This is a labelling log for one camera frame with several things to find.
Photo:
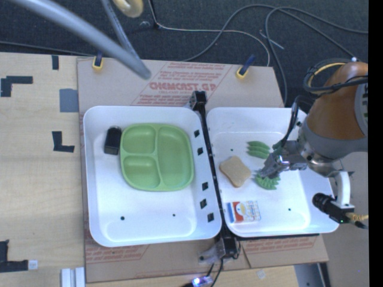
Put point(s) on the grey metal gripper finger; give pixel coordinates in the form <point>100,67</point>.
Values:
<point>266,166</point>
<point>276,167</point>

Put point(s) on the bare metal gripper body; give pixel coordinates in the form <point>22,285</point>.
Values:
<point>296,159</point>

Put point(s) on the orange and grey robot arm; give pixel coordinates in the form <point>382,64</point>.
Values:
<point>335,112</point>

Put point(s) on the green lettuce leaf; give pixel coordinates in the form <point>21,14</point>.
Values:
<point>267,183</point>

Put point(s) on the green pea pods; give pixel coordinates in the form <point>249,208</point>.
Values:
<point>257,149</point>

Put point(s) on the tan bread slice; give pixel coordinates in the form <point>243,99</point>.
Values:
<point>235,171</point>

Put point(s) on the white plastic tray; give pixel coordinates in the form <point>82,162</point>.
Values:
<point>275,214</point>
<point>143,214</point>

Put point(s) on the white red blue carton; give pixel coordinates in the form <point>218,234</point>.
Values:
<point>243,211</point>

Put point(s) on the thin black rod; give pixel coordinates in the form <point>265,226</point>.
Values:
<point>213,172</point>

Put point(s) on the green divided plate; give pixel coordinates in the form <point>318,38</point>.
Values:
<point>170,157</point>

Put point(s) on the brown cardboard board red print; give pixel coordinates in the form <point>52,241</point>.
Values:
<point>176,84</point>

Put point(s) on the small black box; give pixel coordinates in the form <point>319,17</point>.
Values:
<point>112,140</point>

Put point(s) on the black cylinder on white bracket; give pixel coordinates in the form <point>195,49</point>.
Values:
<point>332,206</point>

